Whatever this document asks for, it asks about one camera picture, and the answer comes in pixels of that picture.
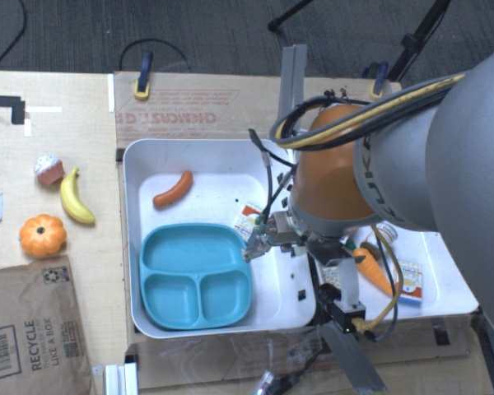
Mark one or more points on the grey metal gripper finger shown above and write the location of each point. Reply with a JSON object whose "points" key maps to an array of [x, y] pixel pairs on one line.
{"points": [[252, 253], [258, 237]]}

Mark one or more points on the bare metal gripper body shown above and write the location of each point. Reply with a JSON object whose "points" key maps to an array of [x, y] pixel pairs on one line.
{"points": [[286, 232]]}

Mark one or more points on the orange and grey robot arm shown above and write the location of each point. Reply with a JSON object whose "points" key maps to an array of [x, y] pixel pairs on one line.
{"points": [[428, 159]]}

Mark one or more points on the white and red packet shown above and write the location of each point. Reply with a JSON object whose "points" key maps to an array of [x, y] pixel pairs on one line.
{"points": [[245, 219]]}

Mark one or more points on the blue divided plate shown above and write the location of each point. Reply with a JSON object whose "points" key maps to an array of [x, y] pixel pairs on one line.
{"points": [[193, 276]]}

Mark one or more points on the white plastic tray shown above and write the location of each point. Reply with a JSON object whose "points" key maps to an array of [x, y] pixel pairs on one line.
{"points": [[214, 191], [440, 278]]}

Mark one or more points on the orange carrot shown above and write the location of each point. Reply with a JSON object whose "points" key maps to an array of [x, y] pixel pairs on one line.
{"points": [[372, 272]]}

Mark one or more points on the orange sausage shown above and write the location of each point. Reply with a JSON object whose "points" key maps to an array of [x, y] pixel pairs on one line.
{"points": [[173, 191]]}

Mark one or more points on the small white bottle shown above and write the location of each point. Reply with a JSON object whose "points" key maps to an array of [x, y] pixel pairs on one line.
{"points": [[388, 231]]}

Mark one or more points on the white and blue carton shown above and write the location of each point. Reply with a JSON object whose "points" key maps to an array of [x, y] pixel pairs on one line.
{"points": [[411, 282]]}

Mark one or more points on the yellow banana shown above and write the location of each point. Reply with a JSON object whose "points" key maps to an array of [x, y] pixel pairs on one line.
{"points": [[75, 204]]}

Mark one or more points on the orange pumpkin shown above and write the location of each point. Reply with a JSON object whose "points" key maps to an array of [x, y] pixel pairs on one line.
{"points": [[43, 237]]}

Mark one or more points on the pink cupcake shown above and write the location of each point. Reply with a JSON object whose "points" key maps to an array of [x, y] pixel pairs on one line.
{"points": [[49, 169]]}

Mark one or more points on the brown paper bag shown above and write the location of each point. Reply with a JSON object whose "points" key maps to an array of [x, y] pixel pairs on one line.
{"points": [[29, 327]]}

